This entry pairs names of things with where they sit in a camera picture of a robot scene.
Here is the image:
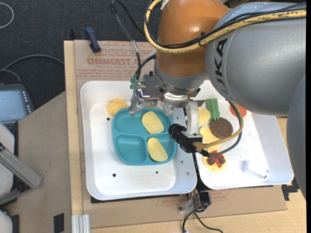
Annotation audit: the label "white plastic piece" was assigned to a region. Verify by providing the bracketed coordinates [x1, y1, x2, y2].
[241, 160, 270, 180]

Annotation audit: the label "yellow corn cob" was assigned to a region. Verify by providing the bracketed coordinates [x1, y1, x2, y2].
[105, 99, 128, 117]

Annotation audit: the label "orange round toy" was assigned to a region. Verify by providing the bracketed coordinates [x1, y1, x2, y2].
[229, 104, 247, 118]

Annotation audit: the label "green beans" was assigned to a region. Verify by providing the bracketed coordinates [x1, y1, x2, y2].
[206, 98, 221, 122]

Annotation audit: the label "yellow potato chip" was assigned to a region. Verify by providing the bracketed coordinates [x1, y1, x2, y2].
[199, 125, 223, 152]
[147, 136, 169, 163]
[198, 107, 211, 125]
[141, 111, 165, 134]

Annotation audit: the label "black cylinder on white bracket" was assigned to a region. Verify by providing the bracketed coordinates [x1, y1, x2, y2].
[168, 100, 206, 154]

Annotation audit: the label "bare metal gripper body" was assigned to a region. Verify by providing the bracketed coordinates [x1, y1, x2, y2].
[137, 74, 191, 106]

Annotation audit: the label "teal divided plate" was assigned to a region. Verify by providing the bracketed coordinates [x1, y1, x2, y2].
[112, 107, 177, 166]

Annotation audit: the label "pizza slice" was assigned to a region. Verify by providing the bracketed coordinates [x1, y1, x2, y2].
[202, 150, 227, 173]

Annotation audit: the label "brown round biscuit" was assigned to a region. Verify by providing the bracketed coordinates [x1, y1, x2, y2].
[209, 116, 234, 139]

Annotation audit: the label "black block with wires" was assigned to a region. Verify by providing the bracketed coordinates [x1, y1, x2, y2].
[199, 192, 211, 207]

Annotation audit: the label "brown cardboard board red print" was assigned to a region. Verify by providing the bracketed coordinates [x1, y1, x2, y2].
[73, 39, 294, 229]

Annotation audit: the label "white plastic tray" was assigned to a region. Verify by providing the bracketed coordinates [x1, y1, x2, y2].
[195, 80, 294, 191]
[80, 80, 198, 201]

